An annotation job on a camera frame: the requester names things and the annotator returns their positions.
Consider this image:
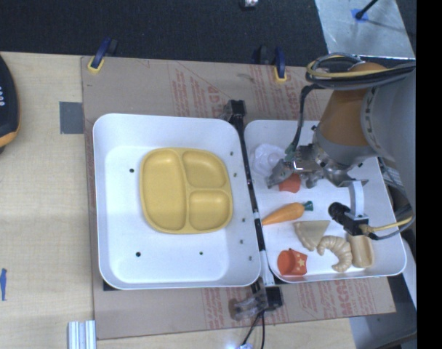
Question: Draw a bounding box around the yellow divided plate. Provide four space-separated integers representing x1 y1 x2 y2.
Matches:
138 147 234 236

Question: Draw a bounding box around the white plastic tray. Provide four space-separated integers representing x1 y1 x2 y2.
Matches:
92 113 262 291
243 119 408 284

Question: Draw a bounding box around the red carton with yellow star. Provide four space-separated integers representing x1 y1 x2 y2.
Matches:
276 248 309 277

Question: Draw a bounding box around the black cylinder on white bracket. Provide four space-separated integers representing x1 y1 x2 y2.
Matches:
327 180 370 237

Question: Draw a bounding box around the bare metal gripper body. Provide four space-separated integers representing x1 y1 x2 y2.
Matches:
284 143 369 189

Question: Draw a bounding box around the orange carrot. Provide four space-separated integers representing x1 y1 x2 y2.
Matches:
261 200 314 227

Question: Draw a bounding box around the beige pizza slice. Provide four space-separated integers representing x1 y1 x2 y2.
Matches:
292 220 332 252

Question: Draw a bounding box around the orange toy food piece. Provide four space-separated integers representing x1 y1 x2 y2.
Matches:
278 172 302 194

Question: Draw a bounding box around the clear plastic bottle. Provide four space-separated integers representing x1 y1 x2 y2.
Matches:
251 143 286 177

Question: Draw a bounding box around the brown cardboard board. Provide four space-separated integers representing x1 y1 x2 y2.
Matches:
80 55 397 341

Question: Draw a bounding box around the beige croissant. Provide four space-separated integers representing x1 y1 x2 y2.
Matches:
316 235 354 273

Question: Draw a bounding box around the thin black and white rod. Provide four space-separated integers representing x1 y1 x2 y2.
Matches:
229 111 275 287

